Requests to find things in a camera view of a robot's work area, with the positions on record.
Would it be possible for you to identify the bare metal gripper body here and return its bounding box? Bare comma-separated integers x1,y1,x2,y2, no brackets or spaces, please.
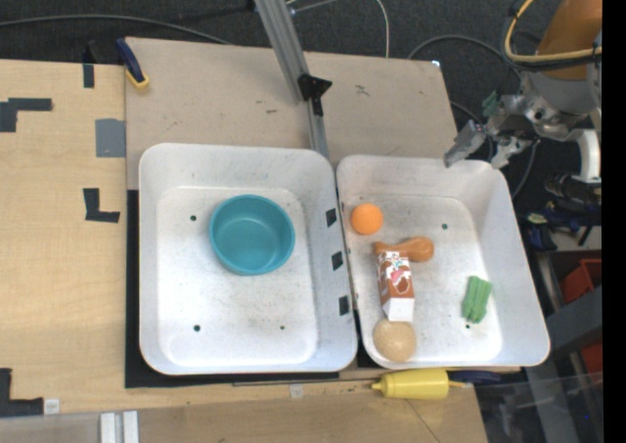
482,93,594,143

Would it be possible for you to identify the white plastic tray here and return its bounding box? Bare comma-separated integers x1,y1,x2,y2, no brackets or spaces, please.
138,142,359,377
335,153,553,371

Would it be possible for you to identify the brown toy chicken drumstick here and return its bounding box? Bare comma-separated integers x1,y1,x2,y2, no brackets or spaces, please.
373,235,436,264

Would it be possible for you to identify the orange ball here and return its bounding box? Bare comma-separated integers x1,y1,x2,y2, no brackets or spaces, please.
349,202,385,237

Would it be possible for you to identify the green toy vegetable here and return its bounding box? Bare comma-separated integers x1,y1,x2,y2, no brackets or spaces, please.
460,275,494,325

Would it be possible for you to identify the brown and white carton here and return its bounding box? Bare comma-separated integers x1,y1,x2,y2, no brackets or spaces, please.
375,249,417,324

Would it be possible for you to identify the beige round bread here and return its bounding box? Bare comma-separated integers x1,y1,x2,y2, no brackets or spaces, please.
372,318,419,364

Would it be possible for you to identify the teal bowl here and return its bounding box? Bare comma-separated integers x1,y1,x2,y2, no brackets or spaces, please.
208,194,297,278

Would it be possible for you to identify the yellow squeeze bottle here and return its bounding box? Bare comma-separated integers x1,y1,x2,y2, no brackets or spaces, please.
370,367,467,401

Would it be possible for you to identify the brown flat board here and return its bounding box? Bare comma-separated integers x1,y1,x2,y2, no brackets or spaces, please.
124,36,522,383

